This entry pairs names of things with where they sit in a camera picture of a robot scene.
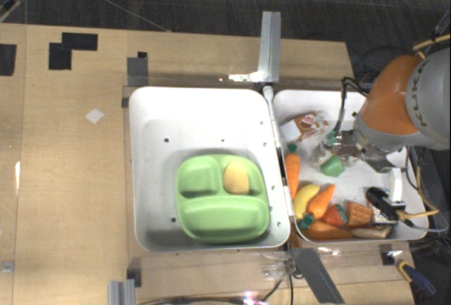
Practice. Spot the white plastic tray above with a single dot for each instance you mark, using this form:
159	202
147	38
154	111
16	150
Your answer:
197	120
366	187

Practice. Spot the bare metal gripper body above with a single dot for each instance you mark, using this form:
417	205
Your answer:
350	142

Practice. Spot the tan toy potato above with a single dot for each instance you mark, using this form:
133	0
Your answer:
236	178

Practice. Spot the tan toy bread slice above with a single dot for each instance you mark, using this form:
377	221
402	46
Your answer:
370	232

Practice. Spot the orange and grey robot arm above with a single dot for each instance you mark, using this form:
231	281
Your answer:
391	103

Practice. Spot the brown toy waffle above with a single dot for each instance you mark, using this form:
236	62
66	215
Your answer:
357	214

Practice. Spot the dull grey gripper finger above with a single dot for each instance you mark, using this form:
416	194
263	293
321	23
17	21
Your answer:
349	160
320	154

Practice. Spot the yellow banana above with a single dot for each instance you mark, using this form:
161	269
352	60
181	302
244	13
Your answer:
303	199

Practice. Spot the red toy strawberry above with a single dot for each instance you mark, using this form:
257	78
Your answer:
334	215

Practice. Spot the green toy pepper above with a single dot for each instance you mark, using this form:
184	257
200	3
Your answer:
332	166

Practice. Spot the brown and white carton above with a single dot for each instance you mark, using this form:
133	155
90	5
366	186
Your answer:
306	125

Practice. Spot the black cylinder on white bracket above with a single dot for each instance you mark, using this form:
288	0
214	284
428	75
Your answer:
382	203

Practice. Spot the green divided plate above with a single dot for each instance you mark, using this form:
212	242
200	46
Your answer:
218	215

